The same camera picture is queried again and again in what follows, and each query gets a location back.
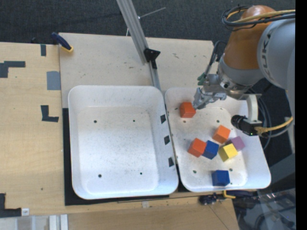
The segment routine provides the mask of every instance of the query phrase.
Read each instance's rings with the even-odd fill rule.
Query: cube
[[[188,153],[194,155],[195,157],[199,158],[205,151],[207,143],[195,138],[189,147]]]
[[[223,162],[225,162],[226,160],[236,156],[238,154],[238,151],[236,150],[235,146],[231,143],[221,147],[218,153],[221,156]]]
[[[217,155],[218,149],[219,149],[219,144],[208,140],[203,156],[208,159],[213,159]]]
[[[223,125],[220,125],[214,132],[212,139],[220,142],[221,144],[228,140],[230,134],[230,129],[226,128]]]
[[[180,107],[180,117],[191,118],[196,114],[196,110],[194,109],[191,102],[183,102]]]
[[[226,142],[226,145],[231,143],[234,145],[237,151],[241,151],[245,147],[245,144],[240,136],[231,138]]]
[[[212,173],[213,186],[226,186],[230,183],[228,171],[216,170]]]

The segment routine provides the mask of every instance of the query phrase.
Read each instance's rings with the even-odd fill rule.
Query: empty white tray
[[[227,97],[205,108],[197,110],[193,118],[181,118],[179,107],[182,102],[193,102],[196,88],[171,88],[165,93],[165,103],[183,185],[192,192],[221,190],[261,189],[271,182],[271,173],[258,136],[248,136],[231,124],[233,115],[248,115],[246,101]],[[188,153],[195,138],[213,141],[212,136],[219,125],[231,130],[229,138],[240,136],[246,147],[238,155],[223,162],[217,154],[212,160]],[[212,172],[229,171],[230,184],[213,186]]]
[[[68,95],[71,172],[84,199],[168,195],[178,186],[161,92],[76,86]]]

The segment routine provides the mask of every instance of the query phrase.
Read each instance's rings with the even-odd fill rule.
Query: blue and yellow object
[[[61,37],[59,34],[53,32],[51,34],[51,38],[55,40],[57,43],[61,44],[62,46],[61,49],[63,49],[64,51],[67,51],[69,53],[73,51],[73,46],[67,43],[67,41],[63,37]]]

